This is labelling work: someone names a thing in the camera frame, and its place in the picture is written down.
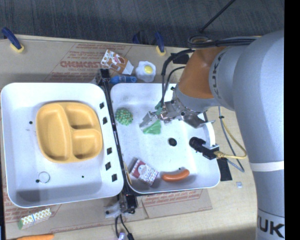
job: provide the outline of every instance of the orange object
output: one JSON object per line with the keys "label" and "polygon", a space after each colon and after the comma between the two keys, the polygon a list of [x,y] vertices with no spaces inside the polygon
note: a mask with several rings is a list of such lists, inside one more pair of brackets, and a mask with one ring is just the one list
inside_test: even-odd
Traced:
{"label": "orange object", "polygon": [[16,240],[51,240],[55,237],[54,234],[38,234],[17,238]]}
{"label": "orange object", "polygon": [[190,171],[188,169],[184,169],[178,174],[164,174],[162,175],[162,179],[166,182],[178,182],[188,177],[189,174]]}
{"label": "orange object", "polygon": [[79,102],[54,102],[36,115],[36,134],[42,154],[55,163],[94,158],[103,147],[96,112]]}
{"label": "orange object", "polygon": [[187,96],[199,99],[212,99],[214,96],[209,87],[209,71],[215,57],[225,47],[197,49],[180,77],[179,90]]}

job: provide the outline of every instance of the cardboard box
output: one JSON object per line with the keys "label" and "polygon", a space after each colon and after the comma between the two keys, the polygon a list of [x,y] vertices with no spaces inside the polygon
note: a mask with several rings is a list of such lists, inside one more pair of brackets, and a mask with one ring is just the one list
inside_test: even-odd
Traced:
{"label": "cardboard box", "polygon": [[[24,51],[20,54],[10,48],[8,39],[0,40],[0,91],[5,85],[14,82],[89,83],[94,79],[98,70],[102,68],[101,60],[108,49],[127,58],[132,65],[137,65],[139,61],[145,59],[145,56],[148,60],[152,58],[152,62],[157,68],[162,66],[169,53],[177,53],[182,50],[182,48],[167,47],[167,55],[160,56],[156,48],[149,45],[115,44],[24,35],[17,35],[17,38],[24,45]],[[172,69],[173,67],[169,66],[167,74]],[[172,82],[178,79],[178,74],[180,73],[171,78]],[[158,72],[154,82],[160,80],[161,76]],[[1,161],[4,219],[8,240],[21,236],[88,229],[115,223],[114,218],[105,218],[104,207],[113,205],[117,201],[116,197],[29,209],[15,206],[7,194],[3,146],[1,146]],[[145,195],[139,196],[137,200],[138,208],[135,214],[125,214],[127,222],[212,209],[206,189]],[[43,209],[50,209],[51,211],[48,220],[24,230],[18,228],[18,221],[22,217]]]}

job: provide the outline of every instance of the yellow divided tray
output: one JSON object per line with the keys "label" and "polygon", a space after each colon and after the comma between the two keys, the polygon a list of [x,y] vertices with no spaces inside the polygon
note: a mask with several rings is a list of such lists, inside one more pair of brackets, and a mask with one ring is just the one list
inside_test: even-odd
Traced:
{"label": "yellow divided tray", "polygon": [[36,134],[43,155],[56,163],[80,162],[96,157],[103,137],[95,111],[79,102],[54,102],[36,114]]}

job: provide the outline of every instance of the cable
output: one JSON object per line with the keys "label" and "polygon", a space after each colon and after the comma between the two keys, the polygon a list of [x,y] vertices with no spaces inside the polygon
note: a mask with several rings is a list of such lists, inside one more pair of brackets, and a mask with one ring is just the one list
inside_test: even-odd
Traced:
{"label": "cable", "polygon": [[122,219],[122,214],[120,214],[120,220],[121,220],[121,223],[122,223],[123,227],[125,228],[126,232],[127,232],[128,234],[130,234],[129,230],[127,229],[127,227],[126,227],[125,224],[124,224],[124,220]]}
{"label": "cable", "polygon": [[236,165],[235,163],[231,162],[228,158],[226,158],[226,161],[232,165],[233,167],[237,168],[240,172],[244,173],[245,169],[242,167],[240,161],[237,159],[238,163],[240,164],[240,167],[238,165]]}
{"label": "cable", "polygon": [[119,219],[119,216],[115,218],[115,221],[114,221],[114,225],[115,225],[115,234],[116,234],[116,237],[119,238],[119,232],[118,232],[118,228],[117,228],[117,225],[118,225],[118,219]]}
{"label": "cable", "polygon": [[193,35],[188,38],[187,43],[190,48],[194,49],[222,46],[247,46],[258,38],[259,36],[238,36],[212,41],[207,40],[207,38],[202,35]]}
{"label": "cable", "polygon": [[177,67],[177,68],[175,68],[174,70],[172,70],[172,71],[170,72],[170,74],[168,75],[168,78],[167,78],[167,80],[166,80],[166,82],[165,82],[165,86],[164,86],[164,90],[163,90],[163,97],[166,96],[166,92],[167,92],[168,85],[169,85],[169,80],[170,80],[172,74],[173,74],[175,71],[177,71],[177,70],[182,70],[182,69],[184,69],[185,67],[186,67],[186,66],[180,66],[180,67]]}
{"label": "cable", "polygon": [[234,1],[236,0],[230,0],[214,17],[212,17],[212,19],[208,21],[207,24],[199,29],[199,32],[202,33],[217,17],[219,17],[230,5],[232,5]]}
{"label": "cable", "polygon": [[241,146],[241,144],[236,140],[236,138],[231,134],[230,130],[228,129],[227,125],[225,124],[224,120],[223,120],[223,116],[221,115],[220,120],[226,130],[226,132],[230,135],[231,139],[239,146],[239,148],[243,151],[244,155],[243,156],[236,156],[236,154],[234,155],[230,155],[230,154],[226,154],[223,153],[221,151],[215,151],[213,152],[218,158],[234,158],[234,159],[245,159],[247,158],[247,152],[246,150]]}
{"label": "cable", "polygon": [[195,50],[193,50],[193,49],[186,49],[186,50],[179,51],[178,53],[168,57],[166,59],[166,61],[163,63],[162,70],[161,70],[161,76],[162,76],[162,97],[161,97],[161,100],[160,100],[160,107],[161,108],[163,106],[164,99],[165,99],[165,75],[166,75],[166,70],[167,70],[168,64],[170,62],[172,62],[173,60],[175,60],[175,59],[177,59],[177,58],[179,58],[183,55],[193,53],[194,51]]}
{"label": "cable", "polygon": [[[219,108],[220,124],[221,124],[221,128],[222,128],[223,134],[224,134],[224,136],[225,136],[226,141],[228,142],[228,145],[229,145],[229,147],[230,147],[230,149],[231,149],[233,155],[234,155],[234,156],[237,156],[235,150],[233,149],[233,147],[232,147],[232,145],[231,145],[231,143],[230,143],[230,140],[229,140],[228,135],[227,135],[226,130],[225,130],[224,120],[223,120],[223,116],[222,116],[222,114],[221,114],[221,107],[219,106],[218,108]],[[245,172],[244,167],[242,166],[242,164],[240,163],[240,161],[239,161],[238,159],[237,159],[236,161],[238,162],[238,164],[240,165],[240,167],[238,167],[236,164],[234,164],[233,162],[231,162],[231,161],[229,161],[229,160],[227,159],[227,162],[228,162],[229,164],[231,164],[232,166],[236,167],[239,171],[241,171],[241,172],[244,173],[244,172]]]}
{"label": "cable", "polygon": [[127,232],[126,236],[128,237],[128,240],[134,240],[133,235],[129,232],[129,230],[127,229],[126,225],[124,224],[124,220],[122,219],[122,214],[120,214],[118,217],[115,218],[115,234],[116,234],[116,237],[119,238],[119,236],[120,236],[120,234],[118,232],[118,219],[119,218],[121,220],[121,223],[122,223],[124,229]]}

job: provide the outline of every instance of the white basin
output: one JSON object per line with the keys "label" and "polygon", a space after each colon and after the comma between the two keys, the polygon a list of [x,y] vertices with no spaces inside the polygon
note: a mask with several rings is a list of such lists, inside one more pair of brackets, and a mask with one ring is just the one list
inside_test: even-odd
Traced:
{"label": "white basin", "polygon": [[[202,128],[194,129],[184,121],[173,120],[161,123],[159,135],[144,134],[139,127],[147,112],[154,112],[162,96],[160,83],[119,83],[111,89],[114,113],[119,108],[128,109],[133,115],[129,125],[117,123],[117,132],[123,160],[129,168],[140,159],[159,172],[152,186],[131,176],[130,187],[140,194],[153,194],[183,190],[205,189],[220,181],[220,170],[216,159],[209,160],[189,145],[192,137],[207,140]],[[173,92],[167,89],[165,101],[170,101]],[[177,145],[169,145],[169,139]],[[177,173],[184,169],[190,175],[177,182],[165,182],[163,173]]]}
{"label": "white basin", "polygon": [[[93,108],[103,137],[99,155],[70,163],[52,162],[43,156],[36,115],[43,105],[56,101],[81,102]],[[121,192],[124,179],[106,97],[97,85],[11,83],[1,91],[1,113],[7,193],[16,206],[48,206],[113,197]]]}

